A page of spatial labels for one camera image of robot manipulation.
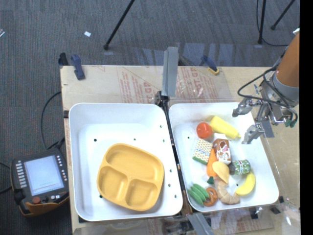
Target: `plastic banana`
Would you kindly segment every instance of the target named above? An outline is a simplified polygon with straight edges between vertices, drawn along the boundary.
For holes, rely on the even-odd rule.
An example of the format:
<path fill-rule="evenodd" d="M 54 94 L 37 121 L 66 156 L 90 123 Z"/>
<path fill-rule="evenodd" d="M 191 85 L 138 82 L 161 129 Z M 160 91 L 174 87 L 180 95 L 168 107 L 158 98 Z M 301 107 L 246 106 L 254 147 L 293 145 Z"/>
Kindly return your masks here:
<path fill-rule="evenodd" d="M 244 182 L 243 185 L 239 186 L 236 190 L 235 193 L 243 196 L 243 195 L 247 195 L 249 194 L 254 186 L 255 186 L 255 175 L 250 171 L 247 175 L 246 175 L 246 180 Z"/>

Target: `plastic tomato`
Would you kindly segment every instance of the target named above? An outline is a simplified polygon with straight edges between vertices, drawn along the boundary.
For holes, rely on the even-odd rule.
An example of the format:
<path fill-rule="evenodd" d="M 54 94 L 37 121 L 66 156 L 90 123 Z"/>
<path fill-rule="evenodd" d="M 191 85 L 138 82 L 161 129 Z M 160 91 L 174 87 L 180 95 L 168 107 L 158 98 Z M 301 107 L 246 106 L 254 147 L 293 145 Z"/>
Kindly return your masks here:
<path fill-rule="evenodd" d="M 207 122 L 201 122 L 197 125 L 197 135 L 201 139 L 206 139 L 213 134 L 211 126 Z"/>

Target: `croissant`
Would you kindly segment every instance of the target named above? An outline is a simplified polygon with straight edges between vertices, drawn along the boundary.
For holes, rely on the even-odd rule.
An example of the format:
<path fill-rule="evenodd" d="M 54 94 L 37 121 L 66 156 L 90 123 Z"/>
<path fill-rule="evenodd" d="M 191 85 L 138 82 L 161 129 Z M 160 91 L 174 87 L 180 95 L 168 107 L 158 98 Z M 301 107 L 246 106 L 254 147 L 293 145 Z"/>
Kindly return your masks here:
<path fill-rule="evenodd" d="M 238 204 L 240 201 L 239 195 L 236 193 L 234 195 L 231 195 L 226 190 L 226 186 L 227 186 L 227 183 L 225 183 L 222 180 L 220 180 L 217 183 L 216 192 L 217 192 L 219 199 L 225 204 L 229 204 L 229 205 Z"/>

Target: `black cable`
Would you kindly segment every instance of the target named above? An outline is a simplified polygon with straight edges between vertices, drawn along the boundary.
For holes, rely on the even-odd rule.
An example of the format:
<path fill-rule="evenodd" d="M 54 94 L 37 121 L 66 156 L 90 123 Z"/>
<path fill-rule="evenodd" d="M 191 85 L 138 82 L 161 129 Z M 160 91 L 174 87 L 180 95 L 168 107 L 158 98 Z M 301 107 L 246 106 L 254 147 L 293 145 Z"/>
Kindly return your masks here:
<path fill-rule="evenodd" d="M 266 70 L 265 72 L 263 72 L 261 75 L 259 75 L 259 76 L 257 76 L 256 78 L 252 79 L 250 82 L 248 82 L 248 83 L 244 84 L 243 86 L 241 86 L 241 87 L 238 89 L 237 94 L 238 94 L 239 96 L 242 96 L 242 97 L 251 98 L 251 99 L 256 99 L 256 100 L 261 100 L 261 101 L 265 101 L 265 102 L 268 102 L 268 103 L 277 104 L 277 105 L 286 107 L 287 109 L 289 109 L 289 110 L 291 111 L 291 120 L 292 120 L 292 116 L 293 116 L 292 113 L 294 113 L 294 115 L 295 115 L 295 120 L 294 120 L 294 121 L 297 122 L 297 121 L 298 121 L 298 114 L 297 114 L 297 112 L 295 112 L 295 111 L 290 107 L 290 105 L 288 104 L 288 102 L 285 100 L 284 96 L 281 95 L 281 94 L 279 93 L 279 91 L 278 91 L 276 88 L 274 88 L 274 87 L 267 81 L 267 79 L 265 78 L 265 75 L 266 75 L 267 73 L 269 73 L 270 71 L 276 70 L 277 66 L 278 66 L 278 65 L 275 65 L 274 67 L 272 67 L 272 68 Z M 264 81 L 280 96 L 280 98 L 283 100 L 283 102 L 284 102 L 285 104 L 282 104 L 282 103 L 279 103 L 279 102 L 276 102 L 276 101 L 273 101 L 273 100 L 270 100 L 270 99 L 266 99 L 266 98 L 261 98 L 261 97 L 251 96 L 251 95 L 243 95 L 243 94 L 240 93 L 240 91 L 241 91 L 243 88 L 245 88 L 245 87 L 248 86 L 249 84 L 253 83 L 254 81 L 256 81 L 257 79 L 259 79 L 260 77 L 263 77 Z"/>
<path fill-rule="evenodd" d="M 65 138 L 62 138 L 61 141 L 55 142 L 54 144 L 52 144 L 51 146 L 49 146 L 49 147 L 47 148 L 47 147 L 46 147 L 46 144 L 45 144 L 44 135 L 43 135 L 43 118 L 44 118 L 45 109 L 46 109 L 48 103 L 49 103 L 55 96 L 57 96 L 57 95 L 60 94 L 60 93 L 61 93 L 61 92 L 57 92 L 57 93 L 55 93 L 54 95 L 52 95 L 52 96 L 48 99 L 48 101 L 45 103 L 45 106 L 44 106 L 44 108 L 43 108 L 43 110 L 42 110 L 42 113 L 41 113 L 40 132 L 41 132 L 41 139 L 42 139 L 42 142 L 43 142 L 43 145 L 44 145 L 45 150 L 48 150 L 48 149 L 52 148 L 52 147 L 55 146 L 56 144 L 58 144 L 58 146 L 59 146 L 59 148 L 60 148 L 60 147 L 61 147 L 60 144 L 62 145 L 62 143 L 63 143 L 63 141 L 64 141 L 64 139 L 65 139 Z"/>
<path fill-rule="evenodd" d="M 8 166 L 7 164 L 5 164 L 5 163 L 3 163 L 3 162 L 0 162 L 0 164 L 3 165 L 3 166 L 5 166 L 5 167 L 7 167 L 7 168 L 9 168 L 9 169 L 11 169 L 10 166 Z M 0 194 L 6 192 L 6 191 L 8 191 L 8 190 L 10 190 L 11 188 L 12 188 L 12 186 L 9 186 L 9 187 L 7 187 L 7 188 L 1 189 L 1 190 L 0 190 Z"/>
<path fill-rule="evenodd" d="M 241 91 L 243 88 L 247 87 L 249 84 L 253 83 L 255 80 L 257 80 L 257 79 L 259 79 L 260 77 L 264 76 L 264 75 L 267 74 L 268 72 L 274 71 L 275 69 L 276 69 L 276 67 L 272 67 L 272 68 L 266 70 L 265 72 L 263 72 L 261 75 L 259 75 L 259 76 L 257 76 L 256 78 L 252 79 L 250 82 L 248 82 L 248 83 L 242 85 L 242 86 L 238 89 L 237 94 L 238 94 L 239 96 L 242 96 L 242 97 L 247 97 L 247 98 L 256 99 L 256 100 L 262 100 L 262 101 L 265 101 L 265 102 L 268 102 L 268 103 L 277 104 L 277 105 L 286 107 L 285 104 L 282 104 L 282 103 L 279 103 L 279 102 L 275 102 L 275 101 L 270 100 L 270 99 L 265 99 L 265 98 L 261 98 L 261 97 L 251 96 L 251 95 L 243 95 L 243 94 L 240 93 L 240 91 Z"/>
<path fill-rule="evenodd" d="M 258 5 L 259 5 L 259 0 L 257 0 L 257 2 L 256 2 L 256 24 L 257 24 L 257 26 L 258 26 L 258 31 L 259 31 L 259 33 L 260 33 L 259 20 L 258 20 Z M 263 37 L 262 37 L 262 40 L 263 40 L 266 44 L 268 44 L 268 45 L 270 45 L 270 46 L 275 46 L 275 47 L 286 47 L 286 46 L 288 46 L 288 45 L 273 45 L 273 44 L 270 44 L 270 43 L 268 43 L 267 41 L 265 41 Z"/>
<path fill-rule="evenodd" d="M 45 150 L 48 150 L 48 149 L 50 149 L 50 148 L 52 148 L 52 147 L 54 147 L 54 146 L 60 149 L 61 146 L 62 146 L 62 144 L 63 144 L 63 142 L 65 141 L 65 137 L 63 137 L 60 141 L 55 142 L 54 144 L 52 144 L 51 146 L 49 146 L 49 147 L 47 148 L 46 145 L 45 145 L 45 139 L 44 139 L 44 135 L 43 135 L 43 117 L 44 117 L 45 109 L 46 109 L 48 103 L 49 103 L 55 96 L 57 96 L 57 95 L 60 94 L 60 93 L 61 93 L 61 92 L 57 92 L 57 93 L 55 93 L 53 96 L 51 96 L 51 97 L 49 98 L 49 100 L 45 103 L 45 106 L 44 106 L 44 108 L 43 108 L 43 110 L 42 110 L 42 113 L 41 113 L 40 132 L 41 132 L 41 138 L 42 138 L 42 142 L 43 142 L 43 145 L 44 145 Z M 3 162 L 0 162 L 0 164 L 3 165 L 3 166 L 5 166 L 5 167 L 7 167 L 7 168 L 9 168 L 9 169 L 11 169 L 10 166 L 8 166 L 7 164 L 5 164 L 5 163 L 3 163 Z M 6 191 L 8 191 L 8 190 L 10 190 L 11 188 L 12 188 L 12 186 L 9 186 L 9 187 L 7 187 L 7 188 L 1 189 L 1 190 L 0 190 L 0 194 L 6 192 Z"/>

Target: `gray carpet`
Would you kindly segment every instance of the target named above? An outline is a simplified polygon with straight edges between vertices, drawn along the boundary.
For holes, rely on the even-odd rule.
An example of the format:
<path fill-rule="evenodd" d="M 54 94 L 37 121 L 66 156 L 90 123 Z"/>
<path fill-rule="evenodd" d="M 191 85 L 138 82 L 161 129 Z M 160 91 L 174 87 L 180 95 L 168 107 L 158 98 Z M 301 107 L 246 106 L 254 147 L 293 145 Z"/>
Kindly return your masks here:
<path fill-rule="evenodd" d="M 270 67 L 300 26 L 300 0 L 295 0 L 270 29 L 290 1 L 267 0 L 259 44 L 263 0 L 135 0 L 105 51 L 130 0 L 0 0 L 5 31 L 0 37 L 0 162 L 10 164 L 44 149 L 40 119 L 47 100 L 60 90 L 60 53 L 69 61 L 78 54 L 83 65 L 163 65 L 167 47 L 179 47 L 187 65 L 199 65 L 205 54 L 217 66 Z M 43 126 L 47 146 L 63 137 L 60 95 L 47 106 Z M 1 188 L 10 186 L 4 166 L 0 178 Z M 25 218 L 9 190 L 0 195 L 0 206 L 0 234 L 71 234 L 69 203 Z"/>

